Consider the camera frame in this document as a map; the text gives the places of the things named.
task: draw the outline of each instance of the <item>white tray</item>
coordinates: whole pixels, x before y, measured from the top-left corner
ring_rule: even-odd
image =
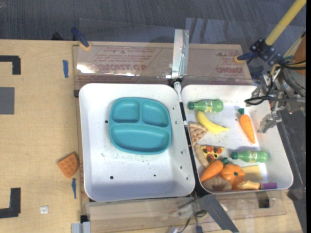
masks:
[[[224,110],[217,113],[206,113],[207,117],[214,123],[229,127],[229,131],[220,134],[207,134],[198,142],[200,145],[214,145],[225,147],[221,158],[228,157],[231,163],[240,166],[259,165],[263,180],[262,182],[276,182],[277,189],[287,189],[293,183],[293,173],[288,162],[285,149],[282,144],[277,127],[270,128],[267,133],[257,133],[261,120],[271,112],[269,102],[265,101],[260,105],[245,107],[244,100],[251,97],[255,90],[251,85],[187,85],[182,89],[182,99],[185,107],[187,121],[197,122],[195,110],[189,110],[189,101],[199,101],[202,99],[220,99],[224,102]],[[238,121],[238,109],[244,108],[254,125],[256,132],[256,143],[252,144],[243,132]],[[269,152],[270,159],[267,163],[246,163],[241,160],[232,160],[230,153],[234,150],[265,150]],[[204,167],[195,157],[195,162],[199,175],[204,171]]]
[[[109,138],[113,102],[141,97],[163,103],[170,113],[172,142],[157,155],[126,153]],[[95,201],[183,197],[195,186],[186,133],[176,92],[160,84],[91,83],[79,93],[84,185]]]

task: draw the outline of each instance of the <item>gray carpet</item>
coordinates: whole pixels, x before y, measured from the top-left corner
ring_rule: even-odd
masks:
[[[175,28],[191,43],[251,44],[265,38],[295,0],[0,0],[0,38],[72,40],[75,26],[89,40],[173,42]],[[306,6],[275,42],[282,54],[306,29]],[[249,68],[262,63],[253,61]],[[301,113],[282,113],[279,129],[294,171],[291,197],[306,232],[306,133]]]

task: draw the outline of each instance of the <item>white square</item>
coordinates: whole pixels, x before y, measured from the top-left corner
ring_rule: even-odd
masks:
[[[41,206],[41,207],[40,207],[40,213],[41,213],[41,214],[47,214],[47,213],[49,213],[49,206],[48,206],[48,205]]]

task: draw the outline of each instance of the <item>wooden table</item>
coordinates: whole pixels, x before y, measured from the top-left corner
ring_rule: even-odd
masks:
[[[64,156],[78,153],[76,98],[73,75],[74,41],[0,40],[0,55],[18,55],[21,75],[12,63],[0,62],[0,87],[15,88],[14,115],[0,115],[0,208],[8,208],[10,189],[21,189],[18,217],[0,219],[0,232],[69,233],[82,211],[80,175],[77,198],[57,166]],[[69,63],[65,78],[63,60]],[[236,219],[241,232],[302,232],[292,201],[282,192],[286,214]],[[40,213],[48,206],[47,214]],[[193,232],[189,225],[184,232]],[[203,229],[218,231],[215,223]],[[166,232],[167,228],[136,232]]]

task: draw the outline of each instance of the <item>teal divided plate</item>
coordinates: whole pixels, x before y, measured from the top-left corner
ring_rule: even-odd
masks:
[[[159,154],[171,144],[170,114],[160,102],[145,98],[120,98],[111,108],[109,135],[119,150]]]

